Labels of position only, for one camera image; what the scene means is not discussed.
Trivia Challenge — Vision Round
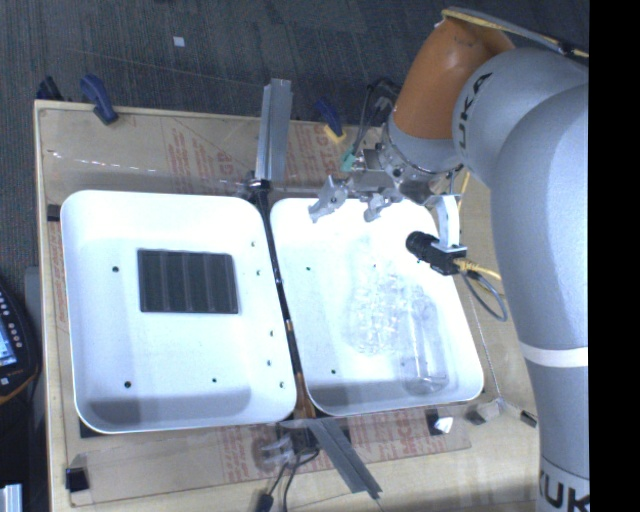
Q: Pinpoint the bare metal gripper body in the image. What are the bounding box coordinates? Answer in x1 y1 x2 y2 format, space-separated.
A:
348 145 452 206

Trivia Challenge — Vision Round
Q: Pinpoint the crumpled clear plastic bottle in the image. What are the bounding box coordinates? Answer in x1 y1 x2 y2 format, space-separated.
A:
339 235 417 357

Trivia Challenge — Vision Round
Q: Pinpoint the white plastic tray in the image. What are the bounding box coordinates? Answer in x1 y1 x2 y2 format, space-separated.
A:
268 196 485 418
59 188 299 435

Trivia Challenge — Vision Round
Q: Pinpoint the brown cardboard board red print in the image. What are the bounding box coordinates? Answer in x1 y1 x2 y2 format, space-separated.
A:
39 107 474 496

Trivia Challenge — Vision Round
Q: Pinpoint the dark grey ribbed rectangular panel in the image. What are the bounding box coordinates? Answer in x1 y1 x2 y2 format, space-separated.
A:
136 248 240 316

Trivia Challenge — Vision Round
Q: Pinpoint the black cylinder on white bracket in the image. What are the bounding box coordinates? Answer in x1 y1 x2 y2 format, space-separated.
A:
405 194 469 277

